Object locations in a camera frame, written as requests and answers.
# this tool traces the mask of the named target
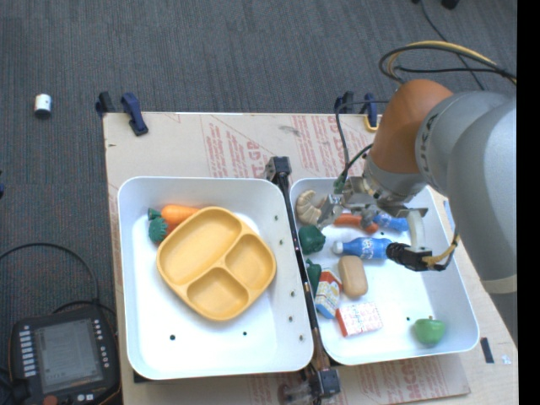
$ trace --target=cardboard sheet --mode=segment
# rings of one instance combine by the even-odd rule
[[[306,177],[334,177],[343,170],[344,163],[335,116],[147,112],[143,113],[143,117],[148,133],[141,137],[136,137],[127,124],[128,115],[111,113],[103,118],[124,403],[278,404],[279,386],[299,383],[298,373],[133,382],[133,372],[124,352],[125,326],[116,194],[122,183],[134,176],[260,177],[266,163],[273,156],[289,157],[292,166],[291,184],[292,181]],[[350,157],[373,141],[375,134],[366,130],[364,118],[358,115],[340,116]],[[361,174],[361,161],[349,174]],[[466,270],[466,275],[469,282],[478,280],[470,268]],[[483,305],[489,306],[484,295],[479,295],[478,299]],[[496,332],[500,329],[500,322],[494,326]],[[517,359],[516,348],[513,343],[507,343],[507,333],[502,333],[501,337],[502,349],[506,351],[512,366]],[[467,364],[471,366],[467,367],[467,373],[460,354],[339,366],[342,391],[327,403],[386,405],[456,396],[462,396],[463,403],[480,403],[484,397],[485,403],[491,403],[490,397],[496,398],[499,403],[512,403],[513,398],[517,397],[516,366],[504,368],[506,372],[497,368],[499,372],[495,377],[505,381],[494,387],[495,396],[479,387],[483,390],[478,395],[467,398],[468,393],[471,393],[467,374],[475,377],[476,382],[478,373],[484,383],[487,382],[486,377],[493,376],[480,365],[482,359],[477,351],[475,348],[469,356],[465,356]],[[469,362],[473,362],[479,369],[474,369]],[[497,388],[504,383],[507,386],[506,394],[502,393],[503,388]],[[478,380],[478,386],[481,385],[482,380]]]

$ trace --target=white tray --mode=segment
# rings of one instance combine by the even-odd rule
[[[291,187],[293,207],[298,196],[307,190],[314,190],[314,204],[333,192],[335,179],[304,179]],[[409,207],[427,207],[424,217],[425,243],[439,255],[449,245],[440,222],[434,199],[428,189],[423,189]],[[296,221],[297,229],[302,224]],[[326,242],[322,251],[304,255],[323,268],[338,271],[339,256],[332,252],[335,240],[351,241],[360,236],[368,236],[360,229],[327,226],[322,233]],[[384,229],[373,235],[410,244],[408,232]],[[368,293],[355,302],[375,302],[383,323],[383,328],[355,336],[344,337],[337,320],[327,319],[318,314],[321,338],[328,355],[342,365],[360,365],[387,360],[406,359],[435,354],[449,354],[468,351],[478,342],[478,324],[473,314],[467,292],[455,262],[442,272],[413,272],[392,260],[364,260],[368,279]],[[341,305],[353,301],[341,294]],[[420,343],[413,333],[413,324],[419,318],[434,318],[446,324],[446,332],[436,346]]]
[[[147,210],[168,203],[227,208],[273,251],[274,280],[236,318],[210,321],[200,316],[160,277]],[[127,357],[135,371],[151,380],[168,380],[287,372],[308,365],[311,327],[277,186],[263,179],[135,177],[118,192],[118,213]]]

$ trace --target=water bottle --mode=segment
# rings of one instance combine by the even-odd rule
[[[386,259],[386,247],[391,243],[390,239],[358,237],[349,242],[334,241],[332,251],[337,255],[356,255],[365,260]]]
[[[393,218],[388,213],[379,213],[373,218],[381,228],[392,228],[396,231],[408,231],[408,222],[405,218]]]

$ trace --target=toy carrot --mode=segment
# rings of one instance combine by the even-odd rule
[[[337,226],[353,226],[364,230],[366,233],[373,234],[379,229],[379,225],[375,222],[369,224],[365,228],[362,228],[362,216],[351,213],[341,213],[336,220],[334,220],[334,225]]]
[[[198,211],[199,209],[196,207],[182,206],[179,204],[167,204],[161,209],[161,211],[149,208],[148,220],[163,218],[168,225],[178,225]]]
[[[148,209],[148,236],[154,243],[160,243],[171,231],[198,212],[198,208],[182,206],[178,204],[167,204],[161,211],[153,208]]]

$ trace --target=yellow cable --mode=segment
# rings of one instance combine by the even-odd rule
[[[422,46],[422,45],[440,46],[442,48],[445,48],[448,51],[453,51],[453,52],[459,51],[459,52],[462,52],[464,54],[468,54],[468,55],[480,58],[480,59],[484,60],[485,62],[489,62],[489,63],[494,64],[496,66],[495,62],[493,62],[492,60],[490,60],[486,56],[483,56],[479,52],[470,50],[469,48],[466,48],[465,46],[461,46],[461,45],[458,45],[458,44],[453,44],[453,43],[450,43],[450,42],[444,42],[442,40],[422,40],[420,42],[412,42],[410,44],[407,44],[406,47],[410,47],[410,49],[414,49],[417,46]],[[405,51],[406,50],[402,50],[402,51],[398,51],[398,52],[392,54],[389,57],[388,61],[387,61],[386,70],[387,70],[388,73],[391,73],[395,78],[399,78],[399,77],[396,75],[396,73],[394,72],[394,70],[392,68],[393,63],[396,61],[396,59],[399,57],[399,55],[402,54]],[[512,78],[512,81],[515,84],[517,84],[516,79]]]
[[[437,262],[444,260],[446,257],[448,257],[457,248],[457,244],[459,243],[459,240],[460,240],[459,235],[456,235],[454,240],[451,242],[451,244],[443,253],[437,256],[423,256],[422,261],[428,264],[428,266],[433,267]]]

